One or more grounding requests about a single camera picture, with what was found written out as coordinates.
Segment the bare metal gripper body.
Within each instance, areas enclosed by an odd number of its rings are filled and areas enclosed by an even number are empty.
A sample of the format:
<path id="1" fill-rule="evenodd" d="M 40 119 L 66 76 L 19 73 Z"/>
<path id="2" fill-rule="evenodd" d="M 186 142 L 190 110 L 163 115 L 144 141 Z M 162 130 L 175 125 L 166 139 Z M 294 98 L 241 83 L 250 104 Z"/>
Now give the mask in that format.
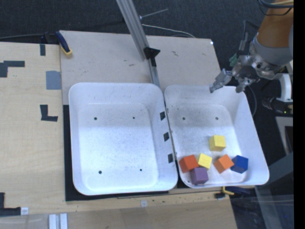
<path id="1" fill-rule="evenodd" d="M 284 65 L 275 65 L 259 55 L 237 55 L 232 56 L 232 75 L 239 84 L 250 84 L 261 78 L 273 80 L 280 73 Z"/>

